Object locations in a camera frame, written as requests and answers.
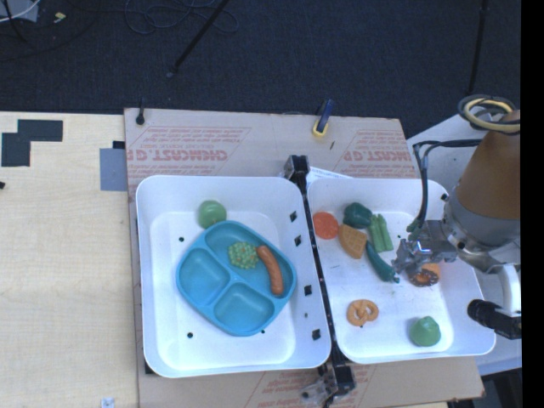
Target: toy sausage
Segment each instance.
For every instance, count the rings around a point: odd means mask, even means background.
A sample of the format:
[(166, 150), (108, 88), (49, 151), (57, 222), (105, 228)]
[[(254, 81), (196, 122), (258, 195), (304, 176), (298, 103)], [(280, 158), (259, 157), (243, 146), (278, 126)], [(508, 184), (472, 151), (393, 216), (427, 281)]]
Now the toy sausage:
[(264, 266), (269, 271), (270, 290), (275, 295), (283, 293), (283, 278), (281, 277), (281, 269), (274, 254), (266, 245), (257, 246), (257, 255), (263, 260)]

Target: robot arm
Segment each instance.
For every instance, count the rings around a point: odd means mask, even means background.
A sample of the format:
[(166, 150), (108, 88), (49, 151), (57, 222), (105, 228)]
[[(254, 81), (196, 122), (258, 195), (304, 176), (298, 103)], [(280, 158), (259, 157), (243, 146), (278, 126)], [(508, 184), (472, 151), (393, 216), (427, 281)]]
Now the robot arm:
[[(499, 122), (484, 122), (472, 113), (475, 106), (502, 108)], [(460, 258), (486, 274), (497, 274), (503, 286), (503, 307), (473, 301), (468, 314), (507, 338), (521, 338), (521, 295), (517, 264), (501, 262), (490, 253), (520, 235), (520, 110), (490, 97), (471, 97), (460, 103), (460, 114), (479, 128), (489, 130), (482, 139), (425, 141), (414, 145), (422, 175), (422, 209), (408, 226), (393, 266), (416, 278), (424, 264)], [(423, 157), (419, 150), (429, 145)], [(477, 146), (450, 195), (444, 195), (442, 219), (425, 219), (428, 153), (437, 147)]]

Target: toy cucumber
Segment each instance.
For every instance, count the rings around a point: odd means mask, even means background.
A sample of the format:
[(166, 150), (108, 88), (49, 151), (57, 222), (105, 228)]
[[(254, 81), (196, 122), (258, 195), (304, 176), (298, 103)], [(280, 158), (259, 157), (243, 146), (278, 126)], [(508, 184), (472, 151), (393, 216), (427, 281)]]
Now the toy cucumber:
[(372, 236), (372, 244), (376, 252), (393, 251), (393, 242), (389, 235), (388, 225), (382, 214), (372, 215), (368, 231)]
[(385, 218), (381, 213), (377, 215), (377, 224), (379, 225), (380, 232), (382, 233), (383, 250), (393, 251), (393, 242), (391, 241), (391, 236), (389, 235), (388, 223), (385, 221)]
[(370, 241), (366, 241), (366, 255), (371, 261), (372, 267), (377, 272), (378, 276), (382, 281), (394, 281), (396, 283), (400, 282), (400, 278), (396, 275), (393, 267), (389, 266), (383, 258), (379, 256), (376, 252), (376, 249)]

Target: light wood surface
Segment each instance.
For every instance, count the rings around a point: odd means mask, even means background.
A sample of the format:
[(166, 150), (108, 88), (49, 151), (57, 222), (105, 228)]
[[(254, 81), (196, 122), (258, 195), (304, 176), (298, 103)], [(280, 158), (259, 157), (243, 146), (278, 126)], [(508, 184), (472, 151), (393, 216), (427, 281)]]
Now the light wood surface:
[(0, 118), (64, 121), (29, 167), (0, 168), (0, 406), (137, 406), (127, 193), (99, 181), (122, 116)]

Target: toy pretzel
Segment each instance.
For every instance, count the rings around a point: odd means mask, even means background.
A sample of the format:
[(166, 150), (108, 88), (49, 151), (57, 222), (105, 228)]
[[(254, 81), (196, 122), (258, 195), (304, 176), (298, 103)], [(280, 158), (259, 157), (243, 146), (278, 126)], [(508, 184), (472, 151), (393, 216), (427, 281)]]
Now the toy pretzel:
[(379, 309), (368, 299), (357, 299), (348, 307), (348, 321), (351, 325), (363, 326), (377, 318)]

